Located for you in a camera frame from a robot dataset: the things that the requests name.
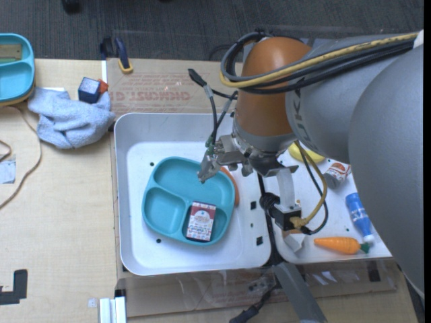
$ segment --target blue spray bottle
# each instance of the blue spray bottle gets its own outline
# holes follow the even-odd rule
[[[368,214],[365,212],[365,208],[359,199],[357,192],[349,194],[345,197],[345,203],[349,207],[350,217],[352,218],[353,224],[361,231],[364,242],[373,243],[374,236],[371,233],[371,221]]]

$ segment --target toy carrot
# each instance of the toy carrot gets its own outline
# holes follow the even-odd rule
[[[315,238],[314,243],[318,246],[323,246],[349,255],[353,255],[359,250],[368,253],[370,249],[368,243],[360,244],[357,239],[352,237]]]

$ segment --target metal bracket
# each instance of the metal bracket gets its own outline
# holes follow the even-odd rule
[[[126,297],[99,299],[99,323],[127,323]]]
[[[328,322],[294,264],[281,262],[273,266],[273,269],[301,322]]]

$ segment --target orange carrot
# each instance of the orange carrot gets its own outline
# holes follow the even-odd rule
[[[238,190],[238,187],[236,185],[235,179],[234,177],[230,174],[229,170],[226,169],[224,166],[222,166],[221,171],[223,173],[225,173],[226,175],[228,175],[228,177],[230,178],[230,180],[232,181],[232,183],[234,184],[234,188],[235,188],[235,202],[234,202],[234,206],[237,207],[240,204],[240,192]]]
[[[367,253],[369,249],[367,243],[360,244],[357,239],[352,237],[315,238],[314,243],[318,246],[323,246],[349,255],[356,254],[359,250]]]

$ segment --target red object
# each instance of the red object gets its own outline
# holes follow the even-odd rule
[[[106,91],[108,91],[109,85],[101,79],[98,79],[98,81],[100,82],[99,93],[104,94]]]

